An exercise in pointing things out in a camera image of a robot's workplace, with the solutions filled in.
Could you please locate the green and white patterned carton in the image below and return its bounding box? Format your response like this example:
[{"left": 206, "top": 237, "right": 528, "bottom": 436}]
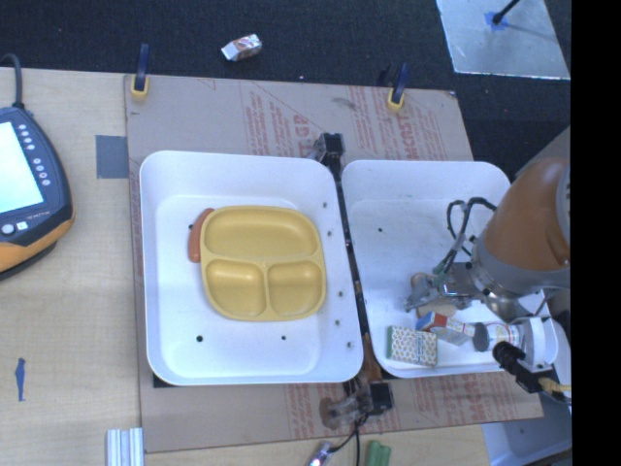
[{"left": 385, "top": 324, "right": 440, "bottom": 369}]

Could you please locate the black cylinder on white bracket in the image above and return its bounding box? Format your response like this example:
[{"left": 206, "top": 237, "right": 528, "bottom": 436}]
[{"left": 491, "top": 316, "right": 560, "bottom": 393}]

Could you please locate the white plastic tray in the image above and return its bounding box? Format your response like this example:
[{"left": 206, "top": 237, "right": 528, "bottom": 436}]
[
  {"left": 139, "top": 150, "right": 366, "bottom": 387},
  {"left": 341, "top": 159, "right": 560, "bottom": 380}
]

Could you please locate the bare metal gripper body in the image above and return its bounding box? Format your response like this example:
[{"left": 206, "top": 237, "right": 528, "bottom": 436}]
[{"left": 438, "top": 261, "right": 524, "bottom": 323}]

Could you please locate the green toy vegetable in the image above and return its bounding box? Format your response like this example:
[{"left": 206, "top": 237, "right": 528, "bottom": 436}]
[{"left": 364, "top": 439, "right": 393, "bottom": 466}]

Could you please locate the red blue white small carton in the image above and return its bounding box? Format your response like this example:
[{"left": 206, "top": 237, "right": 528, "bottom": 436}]
[{"left": 414, "top": 311, "right": 477, "bottom": 349}]

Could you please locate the yellow divided plate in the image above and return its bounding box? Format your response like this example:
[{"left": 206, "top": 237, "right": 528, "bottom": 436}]
[{"left": 199, "top": 205, "right": 328, "bottom": 323}]

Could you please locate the brown and white packet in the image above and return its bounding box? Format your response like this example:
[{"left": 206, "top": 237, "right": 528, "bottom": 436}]
[{"left": 220, "top": 32, "right": 264, "bottom": 63}]

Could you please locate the orange sausage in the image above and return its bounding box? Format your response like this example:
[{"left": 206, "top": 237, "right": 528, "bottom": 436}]
[{"left": 186, "top": 207, "right": 216, "bottom": 264}]

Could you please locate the white bottle with grey cap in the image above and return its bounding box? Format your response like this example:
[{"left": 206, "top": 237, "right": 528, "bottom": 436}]
[{"left": 472, "top": 321, "right": 529, "bottom": 354}]

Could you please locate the thin black rod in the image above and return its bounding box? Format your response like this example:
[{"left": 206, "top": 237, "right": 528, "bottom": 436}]
[{"left": 333, "top": 161, "right": 376, "bottom": 383}]

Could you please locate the beige bread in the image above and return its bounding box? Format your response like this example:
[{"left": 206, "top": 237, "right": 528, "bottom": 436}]
[{"left": 410, "top": 271, "right": 458, "bottom": 318}]

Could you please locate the black block with thin wires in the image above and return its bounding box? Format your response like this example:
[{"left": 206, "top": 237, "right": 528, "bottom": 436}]
[
  {"left": 368, "top": 381, "right": 394, "bottom": 415},
  {"left": 313, "top": 132, "right": 346, "bottom": 165}
]

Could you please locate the brown cardboard board red print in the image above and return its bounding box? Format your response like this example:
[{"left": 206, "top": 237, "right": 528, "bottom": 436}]
[{"left": 123, "top": 74, "right": 545, "bottom": 454}]

